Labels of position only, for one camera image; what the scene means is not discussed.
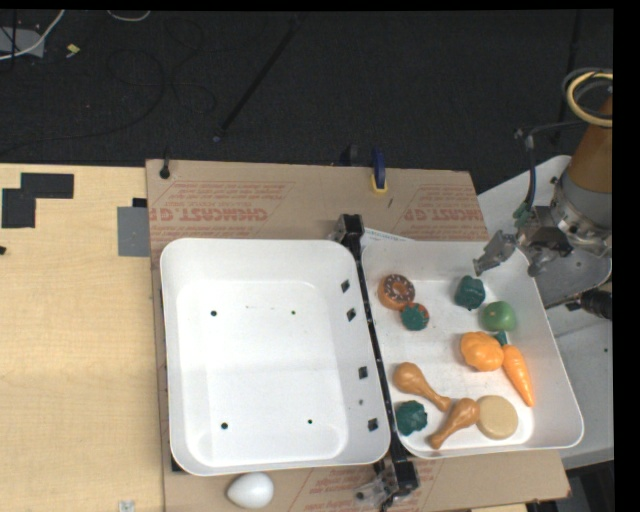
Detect brown chicken drumstick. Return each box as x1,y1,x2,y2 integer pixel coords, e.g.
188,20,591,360
391,361,453,413
428,397,482,450

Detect brown cardboard board red print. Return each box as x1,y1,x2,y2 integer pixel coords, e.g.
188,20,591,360
144,158,572,507

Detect dark green broccoli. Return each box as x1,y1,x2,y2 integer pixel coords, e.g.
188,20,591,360
394,399,430,437

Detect green apple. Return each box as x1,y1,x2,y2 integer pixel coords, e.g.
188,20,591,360
480,300,518,334

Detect white plastic tray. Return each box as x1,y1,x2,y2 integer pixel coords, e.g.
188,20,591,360
359,238,586,459
159,237,392,477

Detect white egg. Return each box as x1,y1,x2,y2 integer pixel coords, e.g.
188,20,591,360
225,471,276,510

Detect black cylinder on white bracket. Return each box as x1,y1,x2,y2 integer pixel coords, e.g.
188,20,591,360
535,243,614,322

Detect beige round biscuit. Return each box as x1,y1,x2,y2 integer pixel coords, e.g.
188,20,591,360
475,394,520,441

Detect dark green bell pepper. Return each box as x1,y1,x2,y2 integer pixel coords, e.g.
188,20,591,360
453,274,487,312

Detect brown sprinkled doughnut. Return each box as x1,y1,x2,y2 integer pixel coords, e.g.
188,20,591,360
376,273,417,311

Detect thin black rod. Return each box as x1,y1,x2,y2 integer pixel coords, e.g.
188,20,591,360
344,228,407,467

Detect orange carrot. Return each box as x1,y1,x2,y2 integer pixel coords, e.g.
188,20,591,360
494,330,538,409

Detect orange bell pepper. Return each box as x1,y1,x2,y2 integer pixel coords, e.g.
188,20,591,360
459,330,506,373

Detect orange fruit with green leaves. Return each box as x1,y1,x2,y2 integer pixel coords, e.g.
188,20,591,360
399,301,432,332

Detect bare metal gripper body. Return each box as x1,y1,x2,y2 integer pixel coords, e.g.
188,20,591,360
514,199,613,262

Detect black block with thin wires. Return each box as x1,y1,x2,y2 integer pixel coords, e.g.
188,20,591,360
355,457,421,510
328,213,366,246

